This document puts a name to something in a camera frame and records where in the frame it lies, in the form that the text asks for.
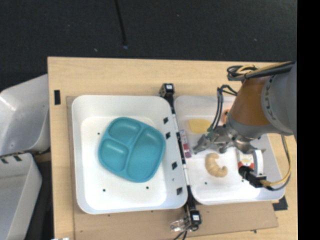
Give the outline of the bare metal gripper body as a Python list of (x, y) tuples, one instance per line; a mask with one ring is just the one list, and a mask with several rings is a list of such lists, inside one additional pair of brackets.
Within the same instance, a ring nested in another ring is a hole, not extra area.
[(257, 148), (252, 146), (252, 139), (240, 135), (236, 130), (229, 125), (219, 125), (212, 133), (214, 145), (219, 148), (222, 144), (232, 144), (231, 148), (236, 148), (239, 151), (253, 151)]

